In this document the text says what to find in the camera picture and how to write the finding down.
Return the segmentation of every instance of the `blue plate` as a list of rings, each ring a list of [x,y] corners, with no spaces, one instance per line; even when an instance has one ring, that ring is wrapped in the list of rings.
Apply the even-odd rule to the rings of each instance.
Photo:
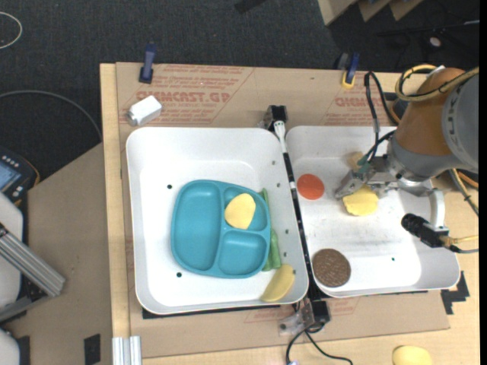
[[[227,204],[248,193],[256,211],[247,230],[224,219]],[[251,189],[213,180],[187,183],[179,192],[171,222],[170,246],[184,268],[221,278],[247,278],[262,270],[269,254],[269,207]]]

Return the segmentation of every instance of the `cable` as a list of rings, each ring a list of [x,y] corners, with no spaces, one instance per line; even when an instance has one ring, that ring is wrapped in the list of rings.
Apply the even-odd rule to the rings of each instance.
[[[83,109],[83,107],[81,107],[79,104],[77,104],[74,101],[68,99],[67,97],[64,97],[64,96],[61,96],[61,95],[58,95],[58,94],[54,94],[52,92],[46,92],[44,90],[14,90],[12,92],[7,92],[5,94],[0,94],[0,99],[3,99],[5,97],[10,97],[10,96],[24,95],[24,94],[40,94],[40,95],[43,95],[43,96],[54,97],[56,99],[60,99],[62,101],[65,101],[66,103],[71,104],[73,107],[75,107],[78,110],[80,110],[88,118],[88,120],[93,125],[94,129],[97,131],[97,134],[98,134],[98,137],[100,138],[100,141],[103,140],[103,135],[101,133],[101,130],[98,128],[97,123],[90,116],[90,114],[87,113]]]
[[[456,247],[455,245],[450,246],[449,249],[452,252],[457,252],[459,254],[472,254],[474,252],[479,252],[479,249],[463,250],[460,249],[459,247]]]
[[[325,326],[324,323],[315,323],[314,325],[311,325],[310,327],[306,327],[306,328],[303,328],[299,333],[297,333],[292,339],[291,341],[289,342],[288,344],[288,347],[286,348],[286,364],[289,365],[291,363],[291,358],[289,357],[289,354],[291,352],[291,347],[292,345],[296,342],[296,340],[302,335],[302,334],[305,334],[309,340],[311,341],[311,343],[313,344],[313,346],[325,357],[328,357],[328,358],[331,358],[332,360],[341,360],[341,361],[347,361],[350,365],[353,365],[353,362],[346,358],[346,357],[337,357],[337,356],[333,356],[331,354],[328,354],[326,353],[325,351],[323,351],[323,349],[320,348],[320,346],[318,346],[318,344],[312,339],[312,337],[310,336],[310,334],[315,334],[319,331],[321,331],[323,329],[323,327]]]
[[[465,170],[460,169],[460,171],[458,171],[458,176],[460,177],[460,179],[462,181],[467,183],[469,186],[476,189],[477,191],[479,190],[479,180],[475,179],[476,176],[478,176],[478,175],[475,175],[475,173],[470,173],[470,172],[467,172]]]
[[[469,195],[468,191],[466,190],[465,185],[463,184],[462,179],[460,178],[456,169],[448,170],[452,180],[454,181],[455,186],[460,190],[460,193],[464,197],[464,200],[469,203],[470,207],[473,209],[473,212],[479,216],[479,206],[472,202],[472,196]]]
[[[478,235],[464,236],[462,238],[450,238],[449,236],[440,236],[441,242],[443,242],[446,247],[457,245],[458,243],[467,242],[470,240],[477,240],[478,238]]]
[[[477,75],[479,73],[479,66],[476,68],[470,69],[469,71],[465,71],[461,75],[455,77],[453,80],[447,81],[446,83],[442,84],[440,87],[430,90],[429,92],[426,92],[425,94],[413,94],[413,95],[405,95],[403,93],[403,84],[406,79],[411,77],[414,73],[417,73],[418,71],[423,71],[425,69],[428,70],[433,70],[436,69],[436,66],[433,65],[418,65],[413,68],[410,68],[409,70],[406,70],[401,74],[399,79],[396,82],[396,95],[398,98],[401,100],[406,100],[406,101],[423,101],[423,100],[428,100],[433,97],[436,97],[439,94],[445,94],[452,88],[456,87],[457,85],[462,84],[463,82],[467,81],[469,78],[473,77],[474,75]]]
[[[377,153],[377,146],[379,142],[379,131],[380,131],[379,119],[377,118],[377,113],[375,112],[375,106],[371,96],[371,86],[369,84],[369,76],[371,74],[372,73],[370,71],[364,76],[365,96],[367,96],[367,104],[371,109],[372,123],[374,127],[374,136],[375,136],[375,145],[372,147],[373,150],[369,162],[374,159],[375,154]]]
[[[6,16],[6,17],[9,17],[10,19],[12,19],[14,22],[17,23],[17,25],[18,25],[18,34],[17,34],[17,36],[15,37],[14,40],[12,40],[11,42],[7,43],[6,45],[0,46],[0,50],[6,49],[7,47],[12,46],[14,43],[16,43],[21,38],[22,33],[24,31],[24,28],[22,27],[21,21],[19,21],[15,16],[10,15],[10,14],[7,14],[7,12],[1,12],[0,11],[0,16],[2,16],[2,15],[3,16]]]
[[[395,125],[399,125],[399,123],[400,123],[400,121],[401,121],[401,118],[400,118],[400,117],[398,117],[398,115],[397,115],[396,111],[394,110],[394,107],[392,107],[392,108],[389,110],[389,112],[390,112],[390,115],[391,115],[391,116],[393,117],[393,119],[394,119],[394,124],[395,124]]]
[[[370,97],[370,84],[369,84],[369,78],[368,78],[369,76],[374,79],[375,84],[377,85],[377,89],[379,90],[380,101],[382,102],[382,107],[384,108],[384,111],[386,112],[387,117],[389,118],[389,120],[394,125],[398,125],[399,122],[396,120],[396,118],[393,117],[393,115],[391,114],[391,112],[389,110],[389,107],[387,106],[386,96],[384,95],[384,91],[382,90],[379,79],[377,78],[375,73],[373,73],[372,71],[368,72],[364,77],[364,85],[365,85],[365,89],[366,89],[365,94],[368,95],[368,99],[369,99],[369,97]]]
[[[385,135],[382,135],[380,139],[374,144],[374,146],[371,147],[371,149],[366,153],[366,155],[363,156],[363,158],[369,158],[372,152],[377,152],[377,147],[384,141],[389,140],[393,135],[396,130],[393,130],[391,132],[388,132]]]

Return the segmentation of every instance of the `yellow object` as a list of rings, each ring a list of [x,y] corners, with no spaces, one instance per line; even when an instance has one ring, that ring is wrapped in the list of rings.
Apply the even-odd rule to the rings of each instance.
[[[477,75],[479,73],[479,66],[477,66],[476,68],[470,69],[469,71],[464,71],[461,75],[458,75],[455,78],[451,78],[449,81],[441,83],[441,85],[438,85],[433,90],[430,89],[426,93],[420,93],[412,96],[408,96],[403,93],[404,81],[406,81],[406,79],[408,79],[413,73],[416,73],[418,70],[422,70],[422,69],[435,70],[436,68],[437,66],[426,64],[426,65],[415,66],[403,72],[401,74],[401,77],[399,77],[399,79],[396,82],[396,95],[398,96],[398,98],[400,98],[401,100],[412,101],[412,102],[429,100],[438,95],[447,93],[449,90],[455,88],[457,85],[460,85],[461,83],[467,81],[472,76]]]
[[[255,212],[256,203],[253,197],[248,193],[242,193],[230,200],[224,216],[227,223],[232,227],[246,230],[252,223]]]
[[[393,351],[394,365],[432,365],[428,351],[418,346],[399,346]]]
[[[348,161],[349,161],[349,166],[354,170],[355,172],[360,169],[360,166],[357,164],[357,162],[362,159],[364,156],[364,153],[361,151],[356,151],[355,153],[350,154]]]
[[[294,278],[295,274],[292,266],[282,264],[281,268],[275,271],[264,294],[260,297],[261,301],[271,303],[282,299],[294,284]]]
[[[346,210],[355,216],[373,214],[377,210],[379,198],[372,189],[363,185],[357,192],[342,198]]]
[[[347,82],[346,79],[347,71],[344,71],[342,76],[342,87],[344,87],[345,89],[352,89],[355,85],[355,76],[353,76],[352,82],[350,84]]]

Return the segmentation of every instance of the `black cable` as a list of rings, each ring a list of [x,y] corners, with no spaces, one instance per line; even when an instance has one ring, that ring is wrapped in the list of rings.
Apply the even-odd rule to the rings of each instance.
[[[387,117],[389,118],[389,120],[394,125],[398,125],[399,123],[394,119],[394,117],[392,116],[392,114],[389,111],[389,108],[387,107],[386,96],[384,95],[384,91],[382,90],[382,86],[380,85],[379,79],[377,78],[375,73],[373,73],[372,71],[368,72],[364,78],[364,85],[366,88],[365,93],[366,94],[368,93],[368,96],[370,96],[370,84],[369,84],[370,80],[369,80],[368,76],[372,77],[375,81],[375,84],[377,85],[377,89],[379,91],[379,96],[380,96],[380,101],[382,102],[382,107],[384,108],[384,111],[386,112]]]
[[[474,253],[474,252],[479,252],[478,249],[463,250],[460,247],[457,247],[455,245],[451,245],[450,246],[450,250],[452,252],[457,252],[459,254],[471,254],[471,253]]]
[[[469,203],[469,206],[472,208],[473,212],[475,212],[475,214],[479,216],[479,208],[472,202],[472,196],[470,195],[464,196],[463,200]]]
[[[375,154],[377,152],[378,142],[379,142],[379,119],[377,118],[377,113],[375,112],[374,102],[372,101],[371,86],[369,84],[369,76],[370,75],[371,75],[371,72],[368,72],[364,76],[365,96],[367,96],[367,104],[368,104],[369,108],[371,109],[373,127],[374,127],[374,136],[375,136],[375,145],[373,146],[373,151],[372,151],[371,157],[369,158],[369,162],[371,162],[374,159]]]
[[[312,339],[311,335],[309,332],[304,332],[304,334],[306,334],[306,336],[309,338],[309,340],[311,341],[311,343],[313,344],[313,346],[323,355],[323,356],[326,356],[328,358],[331,358],[332,360],[340,360],[340,361],[345,361],[345,362],[348,362],[350,365],[353,365],[353,362],[352,360],[346,358],[346,357],[338,357],[338,356],[333,356],[331,354],[328,354],[328,353],[325,353],[323,351],[322,348],[320,348],[320,346],[318,346],[318,344]]]
[[[353,365],[353,362],[346,358],[346,357],[338,357],[338,356],[333,356],[331,354],[326,353],[323,351],[323,349],[318,346],[318,344],[312,339],[310,334],[315,334],[321,330],[323,330],[323,327],[325,326],[324,323],[315,323],[314,325],[311,325],[310,327],[306,327],[303,330],[301,330],[299,333],[297,333],[289,342],[288,347],[286,349],[286,364],[289,365],[291,363],[291,358],[289,357],[289,354],[291,352],[291,347],[292,345],[296,342],[296,340],[304,333],[306,336],[309,338],[313,346],[325,357],[331,358],[332,360],[341,360],[341,361],[347,361],[350,365]]]
[[[371,149],[366,153],[364,157],[369,157],[373,151],[377,151],[377,147],[384,141],[390,139],[396,130],[388,132],[387,134],[384,134],[380,137],[380,139],[374,144],[374,146],[371,147]]]
[[[90,116],[90,114],[87,113],[83,109],[83,107],[81,107],[79,104],[77,104],[74,101],[68,99],[67,97],[64,97],[64,96],[61,96],[61,95],[58,95],[58,94],[54,94],[52,92],[46,92],[44,90],[14,90],[12,92],[7,92],[7,93],[4,93],[4,94],[0,94],[0,99],[3,99],[5,97],[10,97],[10,96],[24,95],[24,94],[39,94],[39,95],[43,95],[43,96],[54,97],[56,99],[65,101],[68,104],[71,104],[74,108],[77,108],[78,110],[80,110],[88,118],[88,120],[91,122],[91,124],[95,128],[95,130],[96,130],[96,132],[98,134],[98,137],[100,138],[100,141],[103,140],[103,135],[101,133],[101,130],[98,128],[97,123]]]

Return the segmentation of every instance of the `black carpet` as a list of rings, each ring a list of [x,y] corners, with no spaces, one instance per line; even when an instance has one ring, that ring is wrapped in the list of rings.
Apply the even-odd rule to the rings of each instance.
[[[385,8],[365,23],[357,5],[326,27],[317,0],[0,0],[0,11],[24,28],[0,49],[0,96],[44,90],[79,104],[100,126],[99,64],[155,62],[333,68],[342,52],[360,53],[360,70],[402,71],[428,62],[479,64],[479,25],[449,28],[444,47],[423,39],[436,29],[479,19],[479,0],[425,0],[400,21]],[[16,23],[0,16],[0,47]],[[399,31],[394,36],[379,33]],[[39,94],[0,97],[0,145],[31,161],[43,178],[95,146],[96,130],[78,109]]]

